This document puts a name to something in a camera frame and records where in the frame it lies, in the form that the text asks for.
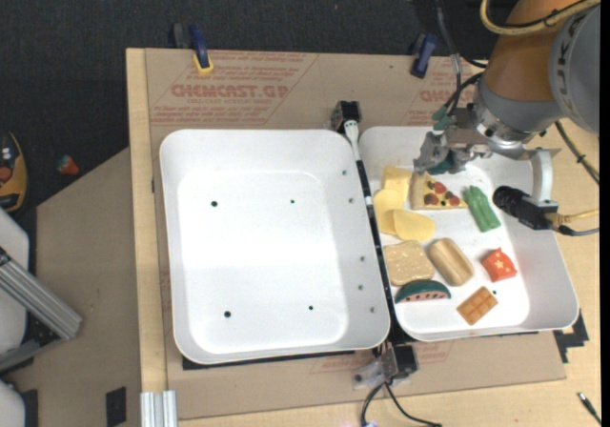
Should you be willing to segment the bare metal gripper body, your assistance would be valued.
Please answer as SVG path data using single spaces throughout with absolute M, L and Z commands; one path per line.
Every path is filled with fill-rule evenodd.
M 529 142 L 532 134 L 525 134 L 509 130 L 499 125 L 487 127 L 482 121 L 470 116 L 456 117 L 444 132 L 444 142 L 450 149 L 466 149 L 477 152 L 487 152 L 487 157 L 499 154 L 513 160 L 526 160 L 537 151 L 527 149 L 525 142 Z

